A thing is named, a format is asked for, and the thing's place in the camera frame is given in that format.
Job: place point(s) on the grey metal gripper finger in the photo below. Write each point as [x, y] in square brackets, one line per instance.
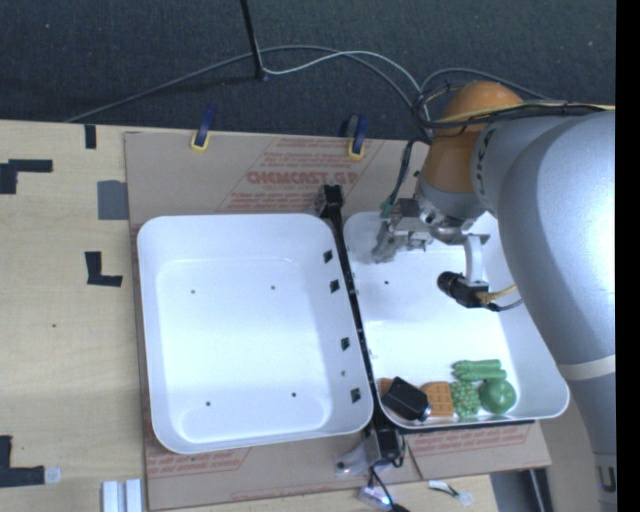
[397, 246]
[379, 250]

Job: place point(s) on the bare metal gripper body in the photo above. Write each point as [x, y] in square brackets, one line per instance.
[411, 222]

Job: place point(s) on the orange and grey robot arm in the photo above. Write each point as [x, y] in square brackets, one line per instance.
[550, 210]

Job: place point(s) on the thin black rod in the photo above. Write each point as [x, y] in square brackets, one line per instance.
[356, 305]

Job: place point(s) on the white plastic tray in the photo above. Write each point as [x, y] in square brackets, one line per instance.
[430, 330]
[240, 330]

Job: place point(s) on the brown cardboard board red print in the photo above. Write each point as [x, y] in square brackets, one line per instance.
[280, 175]

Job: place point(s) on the orange toy bread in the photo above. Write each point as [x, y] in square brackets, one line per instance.
[384, 385]

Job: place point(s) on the green asparagus bundle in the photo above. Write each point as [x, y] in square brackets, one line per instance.
[479, 370]

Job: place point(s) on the black box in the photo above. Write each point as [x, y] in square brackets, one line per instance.
[406, 399]

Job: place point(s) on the orange waffle biscuit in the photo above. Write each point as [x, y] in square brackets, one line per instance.
[440, 399]

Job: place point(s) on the green grapes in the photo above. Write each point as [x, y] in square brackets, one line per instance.
[465, 400]

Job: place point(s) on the green apple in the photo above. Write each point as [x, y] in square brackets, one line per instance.
[497, 396]

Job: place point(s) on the black cylinder on white bracket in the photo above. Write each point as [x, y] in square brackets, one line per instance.
[462, 290]

